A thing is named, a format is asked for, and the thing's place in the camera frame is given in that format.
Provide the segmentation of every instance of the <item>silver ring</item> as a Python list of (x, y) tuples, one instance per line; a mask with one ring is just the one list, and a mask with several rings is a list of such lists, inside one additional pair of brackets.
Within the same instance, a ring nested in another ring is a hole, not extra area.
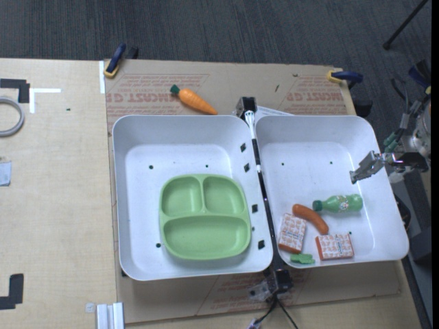
[(0, 103), (6, 103), (8, 105), (11, 105), (12, 107), (16, 108), (16, 110), (19, 111), (20, 114), (19, 122), (16, 125), (14, 125), (14, 127), (8, 130), (0, 130), (0, 138), (1, 138), (4, 136), (11, 136), (20, 130), (20, 128), (23, 125), (23, 122), (25, 121), (25, 113), (23, 112), (23, 109), (21, 108), (18, 102), (8, 99), (7, 97), (0, 97)]

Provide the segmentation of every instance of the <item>black pole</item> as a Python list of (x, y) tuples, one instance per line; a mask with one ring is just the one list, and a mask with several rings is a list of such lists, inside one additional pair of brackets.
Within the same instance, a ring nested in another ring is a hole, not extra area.
[(421, 8), (423, 8), (423, 6), (427, 3), (427, 1), (428, 0), (422, 0), (421, 3), (418, 5), (418, 7), (414, 9), (414, 11), (410, 14), (410, 16), (408, 16), (407, 19), (403, 22), (400, 28), (398, 28), (397, 31), (394, 32), (393, 35), (390, 37), (390, 39), (383, 44), (383, 48), (385, 50), (390, 49), (390, 44), (392, 44), (392, 41), (402, 32), (405, 26), (413, 19), (413, 17), (416, 16), (416, 14), (419, 12)]

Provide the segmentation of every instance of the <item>light wood surface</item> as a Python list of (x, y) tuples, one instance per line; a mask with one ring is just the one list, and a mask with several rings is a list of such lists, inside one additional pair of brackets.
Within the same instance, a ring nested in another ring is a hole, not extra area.
[[(8, 294), (11, 274), (25, 276), (23, 303), (0, 310), (2, 328), (94, 328), (95, 314), (86, 312), (86, 304), (117, 301), (106, 100), (99, 77), (98, 61), (0, 60), (0, 78), (62, 90), (38, 93), (34, 114), (23, 105), (20, 132), (0, 138), (0, 156), (12, 161), (11, 185), (0, 187), (0, 296)], [(0, 117), (0, 128), (10, 122), (6, 117)], [(402, 264), (394, 264), (397, 295), (287, 310), (299, 328), (420, 328)], [(264, 312), (132, 327), (246, 328)], [(263, 327), (293, 328), (279, 308)]]

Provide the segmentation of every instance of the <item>green bottle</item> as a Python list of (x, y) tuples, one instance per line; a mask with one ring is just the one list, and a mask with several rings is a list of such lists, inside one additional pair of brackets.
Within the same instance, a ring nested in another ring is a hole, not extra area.
[(359, 211), (363, 208), (363, 199), (358, 194), (352, 195), (334, 195), (325, 201), (315, 200), (313, 210), (319, 212), (327, 210), (330, 212), (350, 212)]

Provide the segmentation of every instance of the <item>orange sausage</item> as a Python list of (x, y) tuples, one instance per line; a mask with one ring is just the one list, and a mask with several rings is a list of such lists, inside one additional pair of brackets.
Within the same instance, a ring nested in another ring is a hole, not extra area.
[(294, 204), (293, 215), (312, 223), (322, 235), (328, 234), (329, 226), (316, 211), (300, 204)]
[(192, 108), (195, 108), (196, 110), (208, 114), (218, 114), (216, 109), (214, 109), (206, 100), (201, 98), (199, 94), (195, 93), (191, 89), (188, 88), (179, 89), (177, 85), (173, 85), (171, 87), (171, 92), (178, 94), (178, 97), (180, 98), (181, 102), (185, 103), (186, 105)]

